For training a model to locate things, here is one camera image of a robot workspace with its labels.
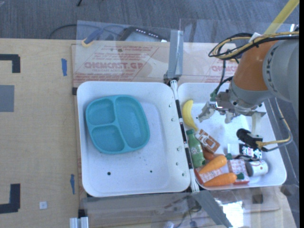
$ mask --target cylindrical can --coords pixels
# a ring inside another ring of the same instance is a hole
[[[249,177],[265,175],[268,172],[268,164],[264,160],[246,161],[245,165]]]

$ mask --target table surface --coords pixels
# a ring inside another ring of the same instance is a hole
[[[14,86],[13,111],[0,112],[0,207],[10,203],[10,185],[20,184],[20,208],[0,213],[0,227],[69,227],[69,219],[78,217],[79,163],[72,94],[75,43],[0,39],[1,54],[19,55],[21,64],[20,73],[12,73],[12,61],[0,60],[0,85]],[[279,187],[271,190],[268,207],[276,208],[266,212],[261,206],[242,213],[249,220],[245,223],[250,227],[296,227],[286,197]],[[39,206],[42,202],[47,202],[46,209]],[[230,219],[234,213],[227,211],[226,215]],[[200,227],[224,227],[202,223],[199,213],[192,218]],[[131,226],[152,227],[150,223]]]

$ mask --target toy carrot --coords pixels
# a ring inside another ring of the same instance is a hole
[[[234,183],[237,179],[243,179],[244,174],[240,173],[238,175],[229,172],[221,174],[207,182],[204,183],[205,187],[213,187],[213,186],[224,186]]]
[[[203,174],[209,171],[213,171],[219,169],[227,164],[227,158],[225,155],[219,155],[215,157],[213,160],[208,162],[200,171],[199,174]]]

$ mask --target banana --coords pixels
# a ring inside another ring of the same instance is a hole
[[[198,128],[195,125],[193,118],[191,116],[191,109],[193,106],[193,100],[188,100],[186,101],[186,103],[184,104],[181,114],[182,114],[182,118],[184,120],[184,123],[186,125],[188,125],[189,127],[192,127],[194,129],[194,131],[197,131]]]

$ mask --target teal divided plate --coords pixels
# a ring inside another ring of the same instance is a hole
[[[144,147],[150,130],[142,105],[129,95],[112,95],[92,101],[85,120],[96,149],[118,154]]]

